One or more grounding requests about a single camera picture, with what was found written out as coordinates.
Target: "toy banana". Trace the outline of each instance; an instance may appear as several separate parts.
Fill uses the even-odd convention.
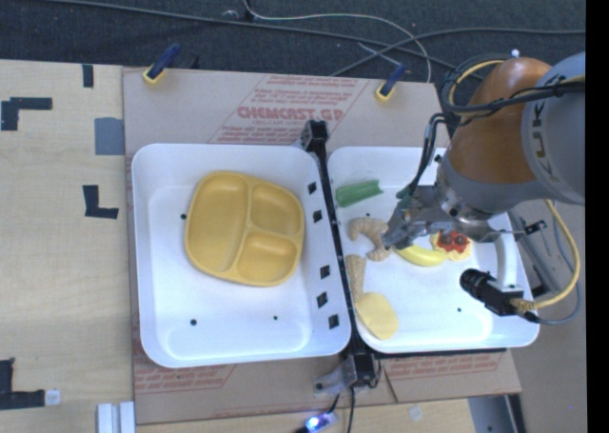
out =
[[[416,266],[438,266],[447,258],[447,254],[443,250],[432,250],[430,248],[424,248],[417,245],[408,246],[402,250],[395,250],[398,255]]]

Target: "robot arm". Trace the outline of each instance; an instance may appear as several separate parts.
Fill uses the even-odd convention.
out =
[[[479,66],[492,62],[482,60]],[[472,66],[457,69],[442,89],[444,110],[459,114],[461,122],[435,184],[419,186],[433,157],[432,124],[442,115],[430,121],[420,170],[398,193],[400,201],[382,236],[386,248],[405,248],[423,235],[452,229],[475,242],[495,242],[504,232],[489,220],[518,203],[543,199],[585,205],[585,53],[553,67],[530,58],[495,58],[494,64],[467,107],[455,107],[452,93]],[[484,299],[476,292],[489,276],[470,270],[462,275],[470,294],[487,305],[509,301],[506,289],[514,285],[509,266],[490,283],[500,295],[493,296],[495,289],[486,285],[490,294]],[[493,310],[513,311],[510,306]]]

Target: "divided plastic plate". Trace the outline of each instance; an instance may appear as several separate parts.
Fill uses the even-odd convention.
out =
[[[142,345],[166,367],[333,355],[351,335],[317,163],[287,146],[155,144],[132,161]],[[233,171],[291,191],[304,215],[294,272],[278,284],[243,285],[197,269],[185,249],[197,185]]]
[[[387,221],[398,202],[396,193],[412,180],[420,158],[419,148],[339,148],[330,155],[328,172],[335,190],[368,180],[379,180],[382,190],[381,194],[355,205],[336,208],[345,256],[349,253],[365,256],[373,247],[363,235],[356,241],[349,239],[351,219],[369,215]],[[421,184],[432,185],[436,172],[437,164],[434,163],[424,173]],[[511,229],[505,214],[495,217],[490,224],[495,229]],[[513,238],[503,241],[512,267],[516,267],[511,271],[524,288],[525,298],[531,299],[516,242]],[[431,247],[428,236],[416,243]],[[382,293],[395,309],[400,325],[392,338],[379,340],[358,320],[359,334],[371,348],[387,354],[531,344],[538,335],[538,325],[516,316],[499,317],[462,290],[459,279],[470,267],[496,275],[496,245],[473,244],[468,259],[461,262],[446,260],[435,267],[412,265],[395,252],[382,262],[367,260],[363,292]]]
[[[187,214],[192,264],[243,285],[279,285],[296,270],[305,218],[291,191],[240,172],[215,171],[197,185]]]

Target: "wooden table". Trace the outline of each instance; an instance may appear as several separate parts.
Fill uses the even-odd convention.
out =
[[[125,157],[96,155],[96,119],[123,119],[122,71],[95,66],[94,86],[73,64],[0,62],[0,99],[50,98],[0,131],[0,360],[15,358],[12,390],[58,389],[61,402],[0,411],[1,432],[95,431],[99,403],[133,400]],[[117,218],[86,216],[84,186]],[[472,433],[466,399],[359,407],[354,432]],[[138,431],[293,431],[292,413],[140,426]],[[344,431],[343,421],[332,431]]]

